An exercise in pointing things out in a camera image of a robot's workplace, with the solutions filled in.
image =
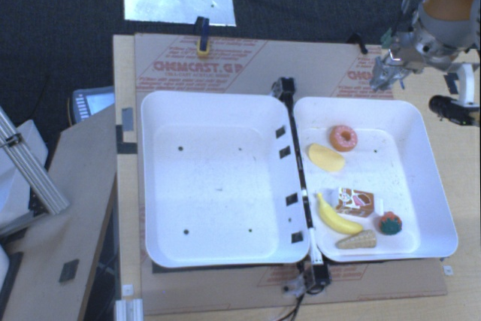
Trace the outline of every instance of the robotic hand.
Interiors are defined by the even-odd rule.
[[[401,15],[410,0],[403,0]],[[474,75],[479,63],[454,63],[458,54],[477,47],[479,52],[480,0],[423,0],[414,13],[408,32],[393,31],[389,51],[377,58],[371,88],[390,89],[392,84],[431,66],[459,79],[458,100],[435,96],[430,109],[462,126],[479,126],[479,105],[474,104]]]

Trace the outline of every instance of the toy banana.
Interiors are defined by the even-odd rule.
[[[357,222],[346,220],[341,217],[322,197],[322,193],[317,194],[319,199],[319,216],[321,220],[331,229],[342,234],[354,235],[362,232],[362,225]]]

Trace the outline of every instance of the yellow oval toy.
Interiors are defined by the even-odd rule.
[[[320,144],[311,144],[307,155],[314,165],[326,171],[339,171],[346,164],[342,155]]]

